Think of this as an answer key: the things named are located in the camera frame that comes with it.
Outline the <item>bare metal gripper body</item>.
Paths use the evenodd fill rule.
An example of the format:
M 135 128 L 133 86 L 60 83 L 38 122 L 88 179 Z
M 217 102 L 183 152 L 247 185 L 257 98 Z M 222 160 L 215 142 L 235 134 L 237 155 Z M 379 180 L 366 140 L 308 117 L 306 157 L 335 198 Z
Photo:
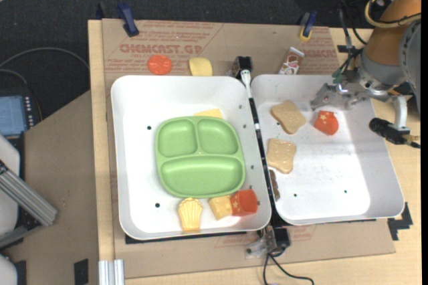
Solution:
M 336 85 L 336 92 L 344 99 L 344 108 L 352 110 L 358 103 L 371 98 L 386 102 L 389 93 L 385 87 L 372 81 L 348 82 L 343 81 Z

